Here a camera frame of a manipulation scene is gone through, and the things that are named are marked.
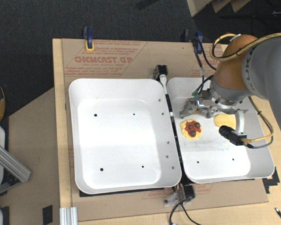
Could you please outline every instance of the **toy pizza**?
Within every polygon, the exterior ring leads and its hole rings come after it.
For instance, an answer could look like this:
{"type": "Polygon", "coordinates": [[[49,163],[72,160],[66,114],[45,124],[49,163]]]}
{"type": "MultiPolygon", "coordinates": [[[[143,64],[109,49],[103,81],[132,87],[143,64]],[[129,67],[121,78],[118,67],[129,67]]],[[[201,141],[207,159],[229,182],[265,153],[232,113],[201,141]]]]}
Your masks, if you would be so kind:
{"type": "Polygon", "coordinates": [[[202,135],[202,126],[195,119],[184,120],[180,127],[183,136],[190,140],[198,139],[202,135]]]}

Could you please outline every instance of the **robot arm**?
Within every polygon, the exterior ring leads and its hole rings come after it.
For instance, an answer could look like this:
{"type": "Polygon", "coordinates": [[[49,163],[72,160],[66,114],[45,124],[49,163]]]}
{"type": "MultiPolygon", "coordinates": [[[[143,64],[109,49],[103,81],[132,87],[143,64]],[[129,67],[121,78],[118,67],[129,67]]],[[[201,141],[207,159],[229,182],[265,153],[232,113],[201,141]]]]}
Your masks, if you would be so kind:
{"type": "Polygon", "coordinates": [[[187,101],[180,116],[198,108],[235,114],[233,106],[245,97],[255,95],[268,100],[281,130],[281,33],[257,39],[251,35],[227,34],[214,42],[210,55],[220,60],[209,89],[187,101]],[[225,37],[233,37],[223,56],[213,54],[215,45],[225,37]]]}

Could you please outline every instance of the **black floor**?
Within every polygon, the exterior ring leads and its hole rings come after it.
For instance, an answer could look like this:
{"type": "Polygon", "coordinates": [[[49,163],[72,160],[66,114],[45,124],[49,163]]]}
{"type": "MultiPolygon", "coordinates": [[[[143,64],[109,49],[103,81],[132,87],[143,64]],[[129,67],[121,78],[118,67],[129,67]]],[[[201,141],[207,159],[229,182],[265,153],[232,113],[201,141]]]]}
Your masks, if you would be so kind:
{"type": "Polygon", "coordinates": [[[262,37],[281,31],[281,0],[252,0],[234,13],[207,5],[191,17],[186,0],[0,0],[0,86],[9,116],[54,86],[52,39],[81,38],[89,25],[95,39],[179,41],[200,30],[203,42],[227,32],[262,37]],[[222,18],[249,15],[247,18],[222,18]]]}

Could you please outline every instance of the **pen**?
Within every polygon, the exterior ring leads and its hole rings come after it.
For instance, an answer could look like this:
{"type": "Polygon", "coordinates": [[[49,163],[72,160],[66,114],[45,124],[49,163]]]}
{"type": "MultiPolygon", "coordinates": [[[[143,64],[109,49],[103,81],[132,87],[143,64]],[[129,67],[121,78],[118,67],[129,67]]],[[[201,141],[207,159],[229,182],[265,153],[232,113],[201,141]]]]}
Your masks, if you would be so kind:
{"type": "Polygon", "coordinates": [[[279,217],[281,217],[281,212],[279,209],[275,208],[276,212],[278,213],[279,217]]]}

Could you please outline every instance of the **wooden table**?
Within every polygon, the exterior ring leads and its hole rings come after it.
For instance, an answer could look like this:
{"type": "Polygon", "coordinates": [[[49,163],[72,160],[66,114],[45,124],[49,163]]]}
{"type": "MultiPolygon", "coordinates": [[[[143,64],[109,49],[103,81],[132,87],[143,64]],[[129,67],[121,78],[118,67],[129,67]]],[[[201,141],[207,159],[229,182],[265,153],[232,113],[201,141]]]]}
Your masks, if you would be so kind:
{"type": "MultiPolygon", "coordinates": [[[[56,103],[56,122],[57,122],[57,146],[58,146],[58,164],[59,164],[59,194],[61,208],[72,207],[71,182],[69,172],[69,151],[67,140],[67,117],[65,110],[65,86],[64,86],[64,69],[63,69],[63,46],[62,39],[53,39],[53,63],[54,63],[54,81],[55,81],[55,103],[56,103]]],[[[275,130],[274,143],[270,146],[270,151],[277,168],[280,183],[277,186],[270,187],[268,194],[269,202],[241,205],[233,207],[212,208],[205,210],[192,210],[189,214],[191,218],[203,225],[208,224],[281,224],[281,218],[274,210],[276,207],[281,210],[281,132],[274,119],[269,103],[259,98],[255,99],[260,110],[271,122],[275,130]]],[[[103,219],[96,221],[80,222],[80,225],[167,225],[169,213],[122,217],[113,219],[103,219]]],[[[184,212],[175,212],[173,221],[179,225],[190,224],[184,212]]]]}

